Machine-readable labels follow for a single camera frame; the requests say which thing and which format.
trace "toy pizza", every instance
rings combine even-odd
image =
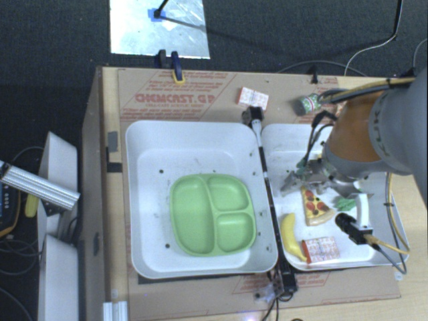
[[[330,220],[335,211],[314,195],[311,190],[302,186],[303,204],[307,226],[317,226]]]

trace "silver metal sheet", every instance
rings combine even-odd
[[[111,52],[153,56],[165,49],[168,56],[209,59],[202,0],[170,0],[166,19],[153,21],[150,10],[162,1],[110,0]]]

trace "cardboard box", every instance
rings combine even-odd
[[[137,275],[130,260],[124,134],[132,122],[144,119],[239,122],[245,110],[236,103],[242,86],[269,95],[264,126],[309,123],[311,116],[294,114],[292,100],[345,85],[335,77],[320,77],[318,85],[311,85],[310,76],[299,75],[190,71],[185,75],[187,83],[178,86],[170,70],[98,68],[96,72],[82,146],[80,257],[85,303],[81,311],[87,320],[102,319],[105,301],[127,300],[133,321],[268,307],[256,298],[269,285],[267,274],[173,280]],[[347,84],[352,87],[375,80],[350,78]],[[285,308],[400,296],[391,267],[298,274],[297,280],[299,290]]]

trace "multimeter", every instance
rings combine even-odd
[[[1,184],[0,237],[3,237],[15,228],[19,217],[20,204],[18,190],[9,185]]]

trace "yellow banana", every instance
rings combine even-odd
[[[294,223],[296,222],[296,216],[294,213],[287,214],[281,222],[281,238],[282,243],[286,251],[292,255],[295,255],[302,261],[306,261],[307,258],[302,253],[299,244],[294,237]]]

